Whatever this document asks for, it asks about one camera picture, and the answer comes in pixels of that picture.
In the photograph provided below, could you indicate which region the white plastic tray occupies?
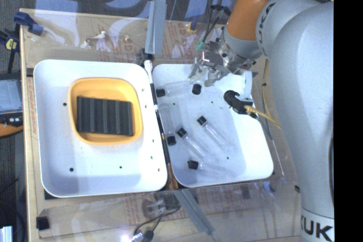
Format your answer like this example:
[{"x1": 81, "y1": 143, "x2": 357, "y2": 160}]
[
  {"x1": 152, "y1": 63, "x2": 275, "y2": 188},
  {"x1": 33, "y1": 58, "x2": 168, "y2": 198}
]

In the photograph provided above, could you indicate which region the black block with thin wires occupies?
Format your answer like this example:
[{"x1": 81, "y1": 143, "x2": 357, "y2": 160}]
[{"x1": 158, "y1": 192, "x2": 183, "y2": 211}]

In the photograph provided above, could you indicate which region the thin black and white rod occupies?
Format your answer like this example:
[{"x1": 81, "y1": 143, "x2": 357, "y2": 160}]
[{"x1": 143, "y1": 60, "x2": 178, "y2": 190}]

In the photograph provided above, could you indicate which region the orange plastic bowl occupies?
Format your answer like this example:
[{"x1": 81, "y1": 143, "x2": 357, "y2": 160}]
[{"x1": 68, "y1": 77, "x2": 143, "y2": 146}]

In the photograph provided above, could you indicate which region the black ribbed rack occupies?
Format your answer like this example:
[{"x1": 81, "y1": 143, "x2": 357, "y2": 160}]
[{"x1": 75, "y1": 95, "x2": 134, "y2": 137}]

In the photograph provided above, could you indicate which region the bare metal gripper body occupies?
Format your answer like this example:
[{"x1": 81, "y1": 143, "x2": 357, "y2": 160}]
[{"x1": 195, "y1": 41, "x2": 256, "y2": 77}]

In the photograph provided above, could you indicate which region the black cylinder on white bracket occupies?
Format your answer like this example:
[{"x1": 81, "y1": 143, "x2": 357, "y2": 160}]
[{"x1": 223, "y1": 70, "x2": 256, "y2": 116}]

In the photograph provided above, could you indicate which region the brown cardboard board, red print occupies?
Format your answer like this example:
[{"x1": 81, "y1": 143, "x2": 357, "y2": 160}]
[{"x1": 19, "y1": 7, "x2": 302, "y2": 242}]

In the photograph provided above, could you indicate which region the clear vial with black cap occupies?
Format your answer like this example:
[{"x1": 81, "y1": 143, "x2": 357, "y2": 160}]
[
  {"x1": 191, "y1": 74, "x2": 216, "y2": 95},
  {"x1": 176, "y1": 127, "x2": 209, "y2": 158},
  {"x1": 196, "y1": 115, "x2": 229, "y2": 147},
  {"x1": 187, "y1": 159, "x2": 239, "y2": 179},
  {"x1": 155, "y1": 80, "x2": 194, "y2": 98},
  {"x1": 158, "y1": 103, "x2": 178, "y2": 147}
]

